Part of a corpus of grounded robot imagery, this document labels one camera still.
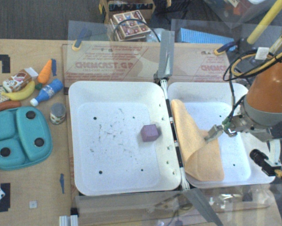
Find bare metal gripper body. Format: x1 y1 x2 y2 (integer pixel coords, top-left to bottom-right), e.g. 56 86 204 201
222 113 274 143

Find orange cloth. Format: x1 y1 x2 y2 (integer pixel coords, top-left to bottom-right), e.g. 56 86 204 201
170 98 225 182

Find white plastic tray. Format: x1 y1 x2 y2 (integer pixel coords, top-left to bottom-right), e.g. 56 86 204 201
167 81 276 189
68 81 182 196

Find thin black and white rod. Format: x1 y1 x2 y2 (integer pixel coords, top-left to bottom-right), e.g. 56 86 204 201
160 79 191 191

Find purple cube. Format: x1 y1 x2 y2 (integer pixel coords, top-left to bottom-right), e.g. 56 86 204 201
140 124 160 143

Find blue foam block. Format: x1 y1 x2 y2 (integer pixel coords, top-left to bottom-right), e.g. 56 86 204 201
177 27 235 45

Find brown cardboard board red print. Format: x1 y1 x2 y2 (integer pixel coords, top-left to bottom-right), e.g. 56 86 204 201
61 41 277 199

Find wooden grid puzzle box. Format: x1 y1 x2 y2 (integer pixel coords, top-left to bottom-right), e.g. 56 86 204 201
108 10 153 42

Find small grey can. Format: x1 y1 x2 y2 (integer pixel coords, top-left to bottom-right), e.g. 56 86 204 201
49 102 67 125

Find blue bottle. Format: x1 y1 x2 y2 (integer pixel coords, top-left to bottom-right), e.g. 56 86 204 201
30 78 64 107

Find orange carrot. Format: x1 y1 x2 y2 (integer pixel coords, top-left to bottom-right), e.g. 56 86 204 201
34 58 53 91

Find teal divided plate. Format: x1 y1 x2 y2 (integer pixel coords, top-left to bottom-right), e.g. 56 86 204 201
0 105 54 171

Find yellow banana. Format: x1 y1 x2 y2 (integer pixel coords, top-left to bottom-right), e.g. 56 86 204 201
0 80 36 102

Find brown and white carton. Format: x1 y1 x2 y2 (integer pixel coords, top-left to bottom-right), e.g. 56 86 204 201
2 67 39 93

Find red sausage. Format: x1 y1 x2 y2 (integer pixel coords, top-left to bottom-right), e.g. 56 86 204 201
0 100 22 116

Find black cylinder on white bracket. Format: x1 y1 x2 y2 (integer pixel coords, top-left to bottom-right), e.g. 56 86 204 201
249 137 282 177

